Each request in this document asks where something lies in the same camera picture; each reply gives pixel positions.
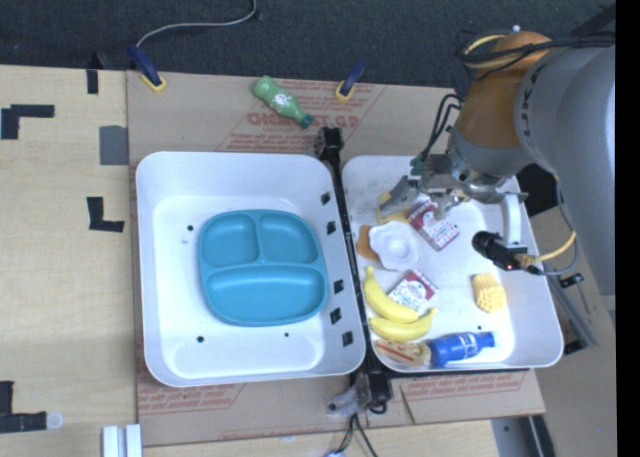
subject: cardboard sheet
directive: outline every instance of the cardboard sheet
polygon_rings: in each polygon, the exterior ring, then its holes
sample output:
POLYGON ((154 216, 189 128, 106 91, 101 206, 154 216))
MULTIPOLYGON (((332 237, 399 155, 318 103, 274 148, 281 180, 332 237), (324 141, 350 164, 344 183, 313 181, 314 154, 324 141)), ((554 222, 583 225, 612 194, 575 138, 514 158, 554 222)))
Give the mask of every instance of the cardboard sheet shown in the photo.
MULTIPOLYGON (((138 73, 127 73, 138 420, 145 446, 343 430, 346 420, 328 417, 326 403, 347 389, 348 377, 175 389, 149 374, 142 352, 135 170, 156 151, 312 153, 321 126, 342 129, 343 162, 363 154, 417 154, 450 91, 359 84, 343 104, 334 99, 332 82, 276 79, 314 116, 303 130, 253 96, 255 78, 163 77, 167 87, 154 93, 138 73)), ((443 136, 434 151, 445 144, 443 136)), ((393 387, 387 412, 369 414, 369 427, 544 412, 531 370, 407 378, 393 387)))

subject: banana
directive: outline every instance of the banana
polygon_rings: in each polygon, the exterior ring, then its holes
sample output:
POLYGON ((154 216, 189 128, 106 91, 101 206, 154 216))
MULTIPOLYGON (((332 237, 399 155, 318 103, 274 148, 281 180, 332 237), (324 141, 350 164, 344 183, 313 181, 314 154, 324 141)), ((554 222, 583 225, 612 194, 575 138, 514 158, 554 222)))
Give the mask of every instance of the banana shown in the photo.
POLYGON ((438 312, 437 308, 431 308, 429 312, 415 322, 398 324, 386 318, 373 317, 369 319, 369 325, 374 333, 391 341, 409 341, 420 338, 429 332, 433 316, 438 312))
POLYGON ((373 275, 374 268, 366 268, 364 295, 369 306, 381 317, 400 324, 418 320, 418 313, 390 299, 373 275))

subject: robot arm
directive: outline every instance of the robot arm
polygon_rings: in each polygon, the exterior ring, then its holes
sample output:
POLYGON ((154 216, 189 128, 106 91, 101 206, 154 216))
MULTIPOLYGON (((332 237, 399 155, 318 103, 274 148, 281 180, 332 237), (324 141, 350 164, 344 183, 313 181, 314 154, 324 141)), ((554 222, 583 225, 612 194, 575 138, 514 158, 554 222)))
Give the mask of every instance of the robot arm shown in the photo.
MULTIPOLYGON (((615 44, 514 32, 485 36, 463 50, 463 57, 491 40, 497 41, 492 52, 472 64, 476 80, 461 103, 446 153, 429 154, 430 139, 412 162, 412 174, 420 177, 417 189, 438 201, 438 217, 469 199, 504 207, 510 201, 500 188, 507 179, 538 164, 561 187, 601 293, 614 293, 615 44)), ((404 179, 404 198, 410 187, 404 179)), ((381 212, 394 210, 394 201, 392 196, 381 212)), ((509 224, 505 219, 505 233, 509 224)), ((516 245, 509 238, 502 244, 507 250, 516 245)))

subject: blue plate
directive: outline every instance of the blue plate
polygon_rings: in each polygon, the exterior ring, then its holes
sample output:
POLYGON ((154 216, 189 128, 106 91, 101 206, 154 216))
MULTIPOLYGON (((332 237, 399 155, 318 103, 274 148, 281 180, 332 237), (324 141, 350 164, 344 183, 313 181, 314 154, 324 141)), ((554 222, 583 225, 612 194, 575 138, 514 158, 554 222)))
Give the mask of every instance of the blue plate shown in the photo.
POLYGON ((207 305, 229 324, 301 322, 327 301, 318 239, 289 212, 240 210, 209 219, 200 232, 198 265, 207 305))

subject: white tray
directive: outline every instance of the white tray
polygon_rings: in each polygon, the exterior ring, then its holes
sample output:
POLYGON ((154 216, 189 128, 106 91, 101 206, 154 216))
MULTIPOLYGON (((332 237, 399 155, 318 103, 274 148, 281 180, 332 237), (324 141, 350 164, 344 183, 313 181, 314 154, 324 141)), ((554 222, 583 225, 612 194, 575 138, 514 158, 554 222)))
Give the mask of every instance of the white tray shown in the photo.
MULTIPOLYGON (((409 174, 412 158, 360 156, 345 164, 342 178, 354 243, 363 224, 378 224, 379 197, 394 187, 403 175, 409 174)), ((504 190, 519 192, 517 181, 508 182, 504 190)), ((521 214, 522 242, 528 245, 530 253, 535 254, 537 247, 524 206, 521 206, 521 214)), ((439 311, 425 338, 461 331, 496 331, 499 345, 483 350, 474 358, 452 361, 445 369, 437 371, 535 368, 554 364, 562 355, 564 343, 546 279, 523 271, 505 272, 471 246, 471 239, 478 231, 503 233, 500 207, 470 201, 454 207, 448 218, 457 225, 460 234, 444 249, 435 251, 419 239, 423 259, 417 269, 439 288, 429 303, 439 311), (494 273, 504 286, 508 299, 506 309, 489 314, 476 306, 471 277, 482 272, 494 273)), ((365 267, 374 265, 376 279, 386 291, 404 275, 404 272, 385 270, 379 263, 360 255, 356 259, 361 281, 365 267)), ((369 307, 367 315, 375 315, 369 307)), ((373 332, 371 338, 374 342, 379 339, 373 332)), ((378 355, 378 358, 398 372, 434 371, 429 365, 415 368, 384 355, 378 355)))
POLYGON ((160 152, 140 163, 136 188, 144 354, 160 382, 181 387, 344 375, 360 365, 362 324, 332 178, 321 162, 304 155, 160 152), (208 309, 198 277, 199 230, 214 215, 243 209, 283 210, 311 225, 329 279, 328 301, 317 315, 242 327, 208 309))

